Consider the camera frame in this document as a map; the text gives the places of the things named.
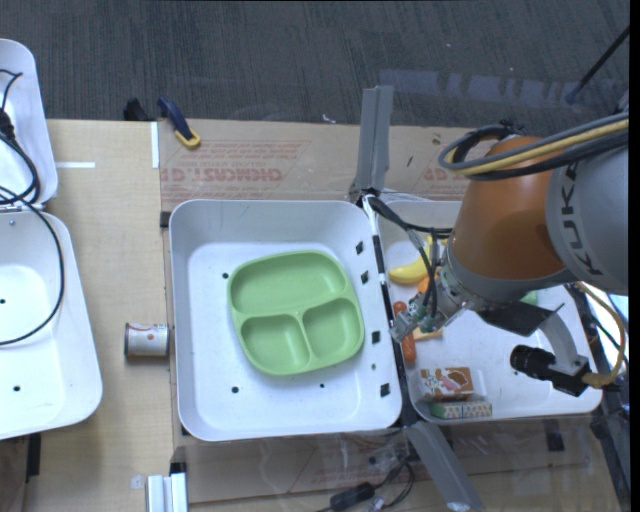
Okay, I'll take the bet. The green and orange carton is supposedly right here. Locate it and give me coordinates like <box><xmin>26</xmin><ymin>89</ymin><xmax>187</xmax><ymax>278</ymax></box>
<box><xmin>428</xmin><ymin>399</ymin><xmax>494</xmax><ymax>421</ymax></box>

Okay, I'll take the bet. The orange carrot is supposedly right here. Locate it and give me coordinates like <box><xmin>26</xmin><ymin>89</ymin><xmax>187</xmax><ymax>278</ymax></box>
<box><xmin>393</xmin><ymin>300</ymin><xmax>419</xmax><ymax>364</ymax></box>

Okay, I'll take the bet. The black cylinder on white bracket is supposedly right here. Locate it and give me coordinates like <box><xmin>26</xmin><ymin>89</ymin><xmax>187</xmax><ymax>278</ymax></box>
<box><xmin>509</xmin><ymin>299</ymin><xmax>594</xmax><ymax>399</ymax></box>

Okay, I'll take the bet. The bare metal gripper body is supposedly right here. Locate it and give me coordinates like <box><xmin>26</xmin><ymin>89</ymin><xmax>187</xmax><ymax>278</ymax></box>
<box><xmin>408</xmin><ymin>272</ymin><xmax>475</xmax><ymax>331</ymax></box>

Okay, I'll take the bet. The black cable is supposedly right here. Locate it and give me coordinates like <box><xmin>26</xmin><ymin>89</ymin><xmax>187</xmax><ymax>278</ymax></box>
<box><xmin>0</xmin><ymin>69</ymin><xmax>67</xmax><ymax>347</ymax></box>

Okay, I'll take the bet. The brown printed carton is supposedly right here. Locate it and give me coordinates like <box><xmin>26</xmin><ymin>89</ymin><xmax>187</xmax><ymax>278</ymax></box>
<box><xmin>418</xmin><ymin>366</ymin><xmax>487</xmax><ymax>402</ymax></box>

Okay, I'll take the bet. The white plastic tray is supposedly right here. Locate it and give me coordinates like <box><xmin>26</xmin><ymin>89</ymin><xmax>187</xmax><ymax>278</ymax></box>
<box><xmin>0</xmin><ymin>209</ymin><xmax>104</xmax><ymax>442</ymax></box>
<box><xmin>375</xmin><ymin>199</ymin><xmax>605</xmax><ymax>426</ymax></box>
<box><xmin>168</xmin><ymin>198</ymin><xmax>404</xmax><ymax>443</ymax></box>
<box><xmin>0</xmin><ymin>38</ymin><xmax>59</xmax><ymax>207</ymax></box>

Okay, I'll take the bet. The yellow banana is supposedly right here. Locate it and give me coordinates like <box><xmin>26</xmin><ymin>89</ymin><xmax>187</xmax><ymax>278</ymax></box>
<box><xmin>388</xmin><ymin>234</ymin><xmax>449</xmax><ymax>287</ymax></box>

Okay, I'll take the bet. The green divided plate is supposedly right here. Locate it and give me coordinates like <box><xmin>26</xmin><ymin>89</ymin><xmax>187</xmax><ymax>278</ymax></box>
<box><xmin>227</xmin><ymin>249</ymin><xmax>366</xmax><ymax>377</ymax></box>

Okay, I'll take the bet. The thin black and white rod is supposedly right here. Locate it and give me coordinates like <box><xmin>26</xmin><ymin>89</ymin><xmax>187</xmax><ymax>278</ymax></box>
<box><xmin>360</xmin><ymin>193</ymin><xmax>416</xmax><ymax>426</ymax></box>

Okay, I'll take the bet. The white can with orange print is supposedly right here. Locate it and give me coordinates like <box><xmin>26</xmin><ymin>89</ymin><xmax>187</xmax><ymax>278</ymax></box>
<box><xmin>123</xmin><ymin>322</ymin><xmax>170</xmax><ymax>358</ymax></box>

